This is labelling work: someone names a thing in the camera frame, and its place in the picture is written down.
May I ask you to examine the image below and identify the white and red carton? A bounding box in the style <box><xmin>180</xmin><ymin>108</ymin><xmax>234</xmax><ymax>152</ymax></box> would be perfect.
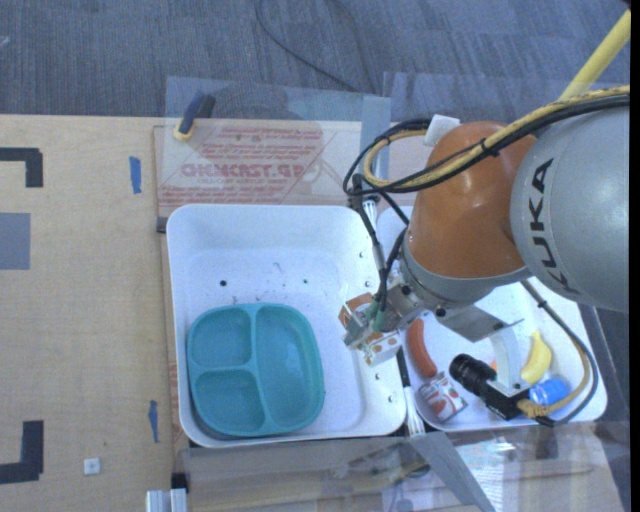
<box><xmin>417</xmin><ymin>371</ymin><xmax>469</xmax><ymax>424</ymax></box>

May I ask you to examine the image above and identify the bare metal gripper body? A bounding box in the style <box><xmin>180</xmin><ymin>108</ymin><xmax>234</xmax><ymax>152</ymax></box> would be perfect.
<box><xmin>370</xmin><ymin>281</ymin><xmax>443</xmax><ymax>333</ymax></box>

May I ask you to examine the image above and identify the white plastic tray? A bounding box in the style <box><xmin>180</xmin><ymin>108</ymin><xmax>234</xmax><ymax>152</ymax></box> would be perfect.
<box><xmin>375</xmin><ymin>205</ymin><xmax>609</xmax><ymax>433</ymax></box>
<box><xmin>165</xmin><ymin>203</ymin><xmax>408</xmax><ymax>449</ymax></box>

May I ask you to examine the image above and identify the black block with thin wires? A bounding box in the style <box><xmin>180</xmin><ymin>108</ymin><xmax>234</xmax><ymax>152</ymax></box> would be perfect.
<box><xmin>348</xmin><ymin>191</ymin><xmax>382</xmax><ymax>221</ymax></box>

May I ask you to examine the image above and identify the thin black and white rod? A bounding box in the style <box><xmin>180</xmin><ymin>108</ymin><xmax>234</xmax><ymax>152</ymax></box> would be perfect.
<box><xmin>393</xmin><ymin>343</ymin><xmax>426</xmax><ymax>437</ymax></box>

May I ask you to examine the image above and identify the yellow banana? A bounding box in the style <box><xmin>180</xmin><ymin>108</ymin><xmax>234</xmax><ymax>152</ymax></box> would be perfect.
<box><xmin>520</xmin><ymin>330</ymin><xmax>553</xmax><ymax>386</ymax></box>

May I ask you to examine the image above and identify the white and orange carton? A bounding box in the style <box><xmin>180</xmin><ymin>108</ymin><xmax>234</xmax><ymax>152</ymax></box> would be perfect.
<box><xmin>338</xmin><ymin>293</ymin><xmax>402</xmax><ymax>368</ymax></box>

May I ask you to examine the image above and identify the red sausage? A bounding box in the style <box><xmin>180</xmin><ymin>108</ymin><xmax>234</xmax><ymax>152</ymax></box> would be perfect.
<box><xmin>406</xmin><ymin>317</ymin><xmax>439</xmax><ymax>379</ymax></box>

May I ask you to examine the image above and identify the black cylinder on white bracket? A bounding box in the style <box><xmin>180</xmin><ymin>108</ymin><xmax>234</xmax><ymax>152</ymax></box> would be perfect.
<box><xmin>448</xmin><ymin>322</ymin><xmax>533</xmax><ymax>422</ymax></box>

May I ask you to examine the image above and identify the green divided plate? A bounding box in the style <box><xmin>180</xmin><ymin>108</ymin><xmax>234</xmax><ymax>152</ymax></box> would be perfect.
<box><xmin>185</xmin><ymin>302</ymin><xmax>327</xmax><ymax>439</ymax></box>

